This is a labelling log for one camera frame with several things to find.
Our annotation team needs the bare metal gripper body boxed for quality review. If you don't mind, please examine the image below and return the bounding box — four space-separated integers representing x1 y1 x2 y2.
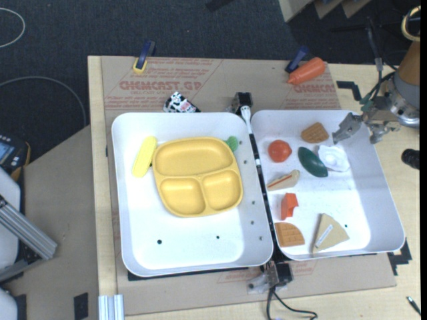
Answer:
362 93 421 129

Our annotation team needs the small brown waffle biscuit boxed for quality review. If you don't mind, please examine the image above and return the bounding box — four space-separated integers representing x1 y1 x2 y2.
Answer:
300 121 330 144

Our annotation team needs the tan triangular sandwich wedge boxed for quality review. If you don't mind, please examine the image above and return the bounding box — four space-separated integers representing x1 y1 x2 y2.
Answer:
312 213 351 255

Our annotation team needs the dark green leaf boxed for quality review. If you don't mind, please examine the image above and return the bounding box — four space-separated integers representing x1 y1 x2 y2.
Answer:
297 146 329 179

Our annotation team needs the beige sandwich slice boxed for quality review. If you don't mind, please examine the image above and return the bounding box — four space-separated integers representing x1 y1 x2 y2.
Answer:
266 169 301 192

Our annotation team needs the black block with thin wires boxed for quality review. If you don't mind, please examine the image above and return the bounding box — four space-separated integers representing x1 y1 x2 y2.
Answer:
247 261 294 295
230 91 254 113

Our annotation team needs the black pen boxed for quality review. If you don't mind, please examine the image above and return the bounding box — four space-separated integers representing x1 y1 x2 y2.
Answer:
406 295 421 315

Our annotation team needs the white plastic tray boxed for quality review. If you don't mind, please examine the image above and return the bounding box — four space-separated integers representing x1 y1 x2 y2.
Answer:
250 109 406 262
110 111 275 277

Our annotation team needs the brown cardboard board red print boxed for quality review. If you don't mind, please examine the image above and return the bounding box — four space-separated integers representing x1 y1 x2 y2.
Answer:
99 55 398 317

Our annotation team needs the orange wedge piece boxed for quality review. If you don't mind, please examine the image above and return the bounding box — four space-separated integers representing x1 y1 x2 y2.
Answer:
280 192 299 221

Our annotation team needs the yellow corn cob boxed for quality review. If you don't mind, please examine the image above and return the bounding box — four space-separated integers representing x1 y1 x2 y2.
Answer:
131 135 158 179

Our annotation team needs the red orange tomato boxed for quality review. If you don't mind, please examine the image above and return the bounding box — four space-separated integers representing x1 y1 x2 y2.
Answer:
267 139 293 163

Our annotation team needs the black and white carton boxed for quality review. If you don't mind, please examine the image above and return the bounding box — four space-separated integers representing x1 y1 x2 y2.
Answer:
162 91 201 113

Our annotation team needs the yellow divided plate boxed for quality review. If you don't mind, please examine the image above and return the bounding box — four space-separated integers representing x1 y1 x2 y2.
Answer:
151 136 244 218

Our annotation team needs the brown quarter waffle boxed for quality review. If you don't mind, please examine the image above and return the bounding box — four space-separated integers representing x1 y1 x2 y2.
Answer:
274 221 306 248

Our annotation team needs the white fried egg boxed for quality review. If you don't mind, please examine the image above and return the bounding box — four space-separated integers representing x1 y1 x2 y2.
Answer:
317 144 351 173

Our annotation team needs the thin black and white rod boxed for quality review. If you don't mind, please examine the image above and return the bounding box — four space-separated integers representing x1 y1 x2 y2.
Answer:
240 106 279 263

